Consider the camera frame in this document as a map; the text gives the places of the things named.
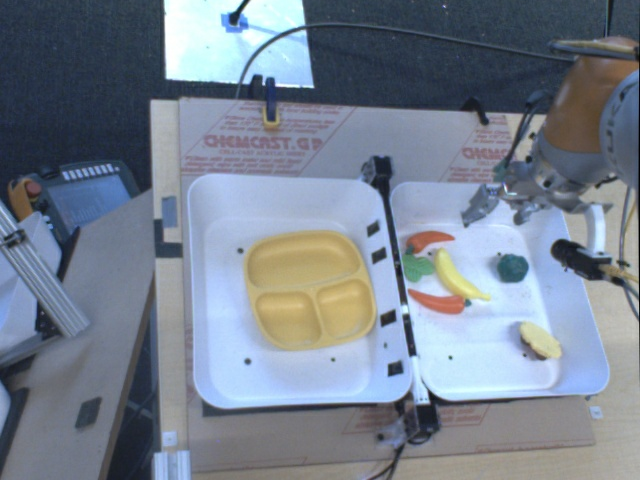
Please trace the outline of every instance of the carrot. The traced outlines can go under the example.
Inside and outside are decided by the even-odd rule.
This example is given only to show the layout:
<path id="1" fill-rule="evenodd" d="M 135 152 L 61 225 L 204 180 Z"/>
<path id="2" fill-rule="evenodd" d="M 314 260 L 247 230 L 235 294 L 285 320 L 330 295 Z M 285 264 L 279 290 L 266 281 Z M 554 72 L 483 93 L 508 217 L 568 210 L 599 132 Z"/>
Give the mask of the carrot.
<path id="1" fill-rule="evenodd" d="M 460 295 L 449 295 L 446 297 L 438 297 L 436 295 L 429 295 L 428 293 L 422 293 L 418 290 L 407 290 L 413 300 L 422 306 L 433 309 L 438 313 L 446 313 L 448 315 L 457 315 L 464 310 L 465 302 L 464 298 Z"/>
<path id="2" fill-rule="evenodd" d="M 429 244 L 435 242 L 450 242 L 451 240 L 455 240 L 455 238 L 442 231 L 423 231 L 409 237 L 407 240 L 407 249 L 415 254 L 422 251 Z"/>

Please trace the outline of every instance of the banana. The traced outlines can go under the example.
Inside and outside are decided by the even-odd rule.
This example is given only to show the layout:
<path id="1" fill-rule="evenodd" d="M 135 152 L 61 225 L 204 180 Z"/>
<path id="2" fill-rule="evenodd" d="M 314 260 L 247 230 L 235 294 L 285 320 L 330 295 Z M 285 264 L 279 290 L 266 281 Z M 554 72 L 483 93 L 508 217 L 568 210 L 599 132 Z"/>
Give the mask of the banana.
<path id="1" fill-rule="evenodd" d="M 491 300 L 491 295 L 482 293 L 476 286 L 465 279 L 453 264 L 451 256 L 446 249 L 440 248 L 436 251 L 434 264 L 438 277 L 447 290 L 465 299 Z"/>

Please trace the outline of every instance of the green leaf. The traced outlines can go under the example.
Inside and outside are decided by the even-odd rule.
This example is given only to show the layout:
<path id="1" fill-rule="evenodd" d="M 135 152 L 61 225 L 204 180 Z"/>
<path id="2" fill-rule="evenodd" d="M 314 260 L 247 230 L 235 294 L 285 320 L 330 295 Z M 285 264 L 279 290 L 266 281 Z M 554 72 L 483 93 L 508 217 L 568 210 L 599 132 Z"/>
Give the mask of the green leaf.
<path id="1" fill-rule="evenodd" d="M 402 256 L 402 270 L 407 280 L 417 283 L 422 276 L 433 274 L 435 268 L 428 258 L 417 258 L 413 254 Z"/>

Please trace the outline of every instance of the red chili pepper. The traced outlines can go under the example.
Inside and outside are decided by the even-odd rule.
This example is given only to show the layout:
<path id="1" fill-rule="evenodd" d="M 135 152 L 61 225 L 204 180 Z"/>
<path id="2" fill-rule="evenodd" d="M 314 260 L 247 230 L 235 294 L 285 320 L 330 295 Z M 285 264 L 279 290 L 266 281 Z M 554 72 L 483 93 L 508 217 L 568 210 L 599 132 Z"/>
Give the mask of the red chili pepper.
<path id="1" fill-rule="evenodd" d="M 464 310 L 465 302 L 464 298 L 460 295 L 449 295 L 446 297 L 438 297 L 436 295 L 429 295 L 428 293 L 422 293 L 417 290 L 409 288 L 407 290 L 413 300 L 422 306 L 433 309 L 438 313 L 446 313 L 448 315 L 457 315 Z"/>
<path id="2" fill-rule="evenodd" d="M 407 240 L 407 248 L 411 249 L 411 253 L 415 254 L 422 251 L 427 245 L 435 242 L 450 242 L 455 238 L 448 233 L 442 231 L 423 231 L 417 233 Z"/>

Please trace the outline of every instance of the white tray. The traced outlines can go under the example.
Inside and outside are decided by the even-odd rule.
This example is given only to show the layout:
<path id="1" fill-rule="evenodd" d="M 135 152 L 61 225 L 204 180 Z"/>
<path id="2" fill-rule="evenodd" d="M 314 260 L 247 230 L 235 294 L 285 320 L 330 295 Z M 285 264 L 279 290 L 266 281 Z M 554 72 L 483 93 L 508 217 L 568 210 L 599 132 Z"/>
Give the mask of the white tray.
<path id="1" fill-rule="evenodd" d="M 551 257 L 559 238 L 569 238 L 560 210 L 541 211 L 515 226 L 513 212 L 501 202 L 485 219 L 468 228 L 460 211 L 477 185 L 405 183 L 392 194 L 398 242 L 438 230 L 455 237 L 445 247 L 458 270 L 492 296 L 473 301 L 459 315 L 425 309 L 409 299 L 422 380 L 446 400 L 589 395 L 605 388 L 609 366 L 583 281 Z M 498 253 L 524 256 L 530 269 L 520 283 L 500 281 Z M 437 276 L 423 277 L 414 288 L 434 295 L 448 292 Z M 530 320 L 562 344 L 563 356 L 541 361 L 520 341 L 518 325 Z"/>
<path id="2" fill-rule="evenodd" d="M 191 185 L 186 217 L 193 374 L 207 403 L 226 409 L 384 403 L 407 393 L 412 374 L 384 207 L 374 189 L 355 180 L 211 174 Z M 380 231 L 368 237 L 376 221 Z M 374 287 L 376 324 L 343 345 L 279 349 L 254 319 L 239 249 L 280 233 L 325 229 L 359 248 Z M 371 254 L 381 248 L 387 258 L 374 264 Z M 396 321 L 382 326 L 379 315 L 391 310 Z M 389 365 L 398 361 L 402 373 L 390 376 Z"/>

